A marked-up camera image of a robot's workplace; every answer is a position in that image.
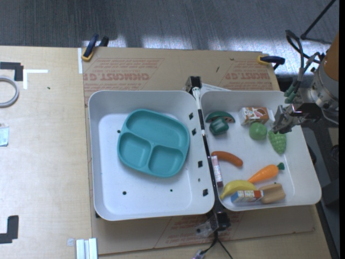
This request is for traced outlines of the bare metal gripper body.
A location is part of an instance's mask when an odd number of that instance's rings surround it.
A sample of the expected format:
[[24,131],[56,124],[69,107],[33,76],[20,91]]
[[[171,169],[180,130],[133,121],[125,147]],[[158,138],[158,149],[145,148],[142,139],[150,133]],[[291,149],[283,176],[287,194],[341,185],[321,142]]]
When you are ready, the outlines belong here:
[[291,116],[299,119],[318,121],[320,118],[339,124],[339,100],[326,90],[318,90],[316,86],[299,88],[289,94]]

